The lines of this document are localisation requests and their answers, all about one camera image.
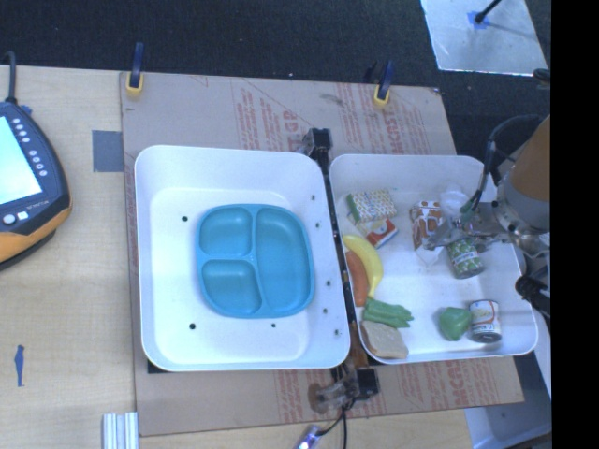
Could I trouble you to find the green can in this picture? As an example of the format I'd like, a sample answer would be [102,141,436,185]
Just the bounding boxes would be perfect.
[446,238,485,281]

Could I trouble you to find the blue divided plate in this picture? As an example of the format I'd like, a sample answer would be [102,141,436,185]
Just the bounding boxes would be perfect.
[195,203,316,320]

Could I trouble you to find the yellow banana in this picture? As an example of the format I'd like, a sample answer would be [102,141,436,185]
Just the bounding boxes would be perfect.
[342,234,385,298]

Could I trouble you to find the green beans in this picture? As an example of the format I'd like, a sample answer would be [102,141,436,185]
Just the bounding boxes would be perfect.
[361,297,416,330]

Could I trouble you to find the clear plastic bottle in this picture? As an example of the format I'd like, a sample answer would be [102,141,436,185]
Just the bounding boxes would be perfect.
[438,183,471,218]

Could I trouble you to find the red and white carton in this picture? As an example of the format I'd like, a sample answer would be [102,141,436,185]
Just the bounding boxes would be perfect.
[362,218,400,251]

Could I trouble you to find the brown cardboard board red print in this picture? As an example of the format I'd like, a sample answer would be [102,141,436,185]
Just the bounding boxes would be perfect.
[119,71,526,438]

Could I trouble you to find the thin black rod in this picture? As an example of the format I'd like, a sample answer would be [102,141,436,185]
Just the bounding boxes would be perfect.
[317,152,360,374]

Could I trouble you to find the black block with thin wires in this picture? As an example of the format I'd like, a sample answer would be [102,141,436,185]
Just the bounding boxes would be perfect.
[356,367,381,400]
[301,127,334,159]

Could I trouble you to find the orange and white packet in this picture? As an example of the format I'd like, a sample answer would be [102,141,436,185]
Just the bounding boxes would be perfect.
[409,199,446,252]

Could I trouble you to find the white and orange can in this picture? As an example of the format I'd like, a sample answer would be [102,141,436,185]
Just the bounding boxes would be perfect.
[468,298,504,344]

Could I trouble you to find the brown bread slice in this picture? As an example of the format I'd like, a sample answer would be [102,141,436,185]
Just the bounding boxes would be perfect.
[358,319,410,360]

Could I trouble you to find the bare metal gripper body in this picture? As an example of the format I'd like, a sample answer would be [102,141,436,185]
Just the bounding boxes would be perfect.
[449,200,551,258]

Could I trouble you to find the white plastic tray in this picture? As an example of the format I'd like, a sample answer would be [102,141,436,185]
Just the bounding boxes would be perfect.
[134,144,352,373]
[329,153,540,366]

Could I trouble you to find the green pepper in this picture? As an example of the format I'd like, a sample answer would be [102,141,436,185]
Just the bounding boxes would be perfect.
[438,306,474,342]

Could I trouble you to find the black cylinder on white bracket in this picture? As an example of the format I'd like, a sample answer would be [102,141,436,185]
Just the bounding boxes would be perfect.
[514,264,551,320]

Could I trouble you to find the orange carrot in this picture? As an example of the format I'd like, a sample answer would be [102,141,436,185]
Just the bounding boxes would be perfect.
[344,250,372,308]

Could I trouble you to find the green and yellow carton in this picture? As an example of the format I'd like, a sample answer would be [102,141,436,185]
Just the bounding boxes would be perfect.
[345,188,398,225]

